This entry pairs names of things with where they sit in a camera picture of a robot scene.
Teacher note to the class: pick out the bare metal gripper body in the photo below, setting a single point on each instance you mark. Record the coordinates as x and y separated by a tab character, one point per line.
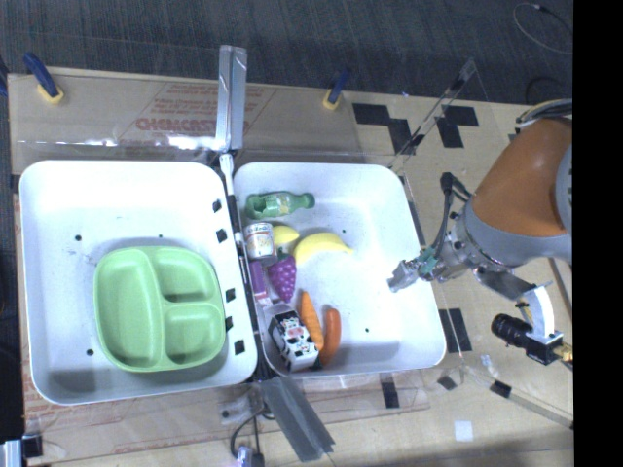
450	263

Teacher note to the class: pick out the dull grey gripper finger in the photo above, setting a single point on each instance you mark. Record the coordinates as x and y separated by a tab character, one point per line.
398	281
409	268

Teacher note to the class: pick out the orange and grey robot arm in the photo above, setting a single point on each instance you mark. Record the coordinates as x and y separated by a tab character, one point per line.
521	183

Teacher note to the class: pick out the white plastic tray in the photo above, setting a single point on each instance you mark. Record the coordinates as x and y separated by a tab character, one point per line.
121	202
375	241

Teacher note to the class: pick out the orange sausage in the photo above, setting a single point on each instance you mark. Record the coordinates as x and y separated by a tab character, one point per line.
331	336

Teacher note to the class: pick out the yellow banana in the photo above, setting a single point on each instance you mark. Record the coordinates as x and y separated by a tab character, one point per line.
318	247

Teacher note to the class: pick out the orange carrot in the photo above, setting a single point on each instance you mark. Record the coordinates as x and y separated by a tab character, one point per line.
310	319

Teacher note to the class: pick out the purple grapes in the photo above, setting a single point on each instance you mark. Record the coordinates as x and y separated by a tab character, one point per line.
282	277

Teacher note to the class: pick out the white cow print carton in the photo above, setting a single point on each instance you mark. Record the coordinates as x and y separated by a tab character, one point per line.
294	341

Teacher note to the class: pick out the yellow lemon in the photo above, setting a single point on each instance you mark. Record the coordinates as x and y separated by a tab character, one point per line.
287	236

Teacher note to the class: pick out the purple carton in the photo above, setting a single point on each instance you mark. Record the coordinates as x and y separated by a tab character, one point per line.
258	282

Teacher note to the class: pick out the green plastic bottle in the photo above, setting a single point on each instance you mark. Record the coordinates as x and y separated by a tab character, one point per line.
280	204

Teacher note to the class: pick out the small white can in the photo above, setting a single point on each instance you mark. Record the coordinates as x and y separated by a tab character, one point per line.
259	240

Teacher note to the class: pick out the green divided plate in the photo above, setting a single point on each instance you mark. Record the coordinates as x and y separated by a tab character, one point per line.
126	309

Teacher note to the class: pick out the brown cardboard board red print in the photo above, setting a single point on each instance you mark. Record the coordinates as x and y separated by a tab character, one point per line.
121	110

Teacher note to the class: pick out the black cylinder on white bracket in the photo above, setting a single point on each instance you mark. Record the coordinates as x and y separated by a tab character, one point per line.
511	331

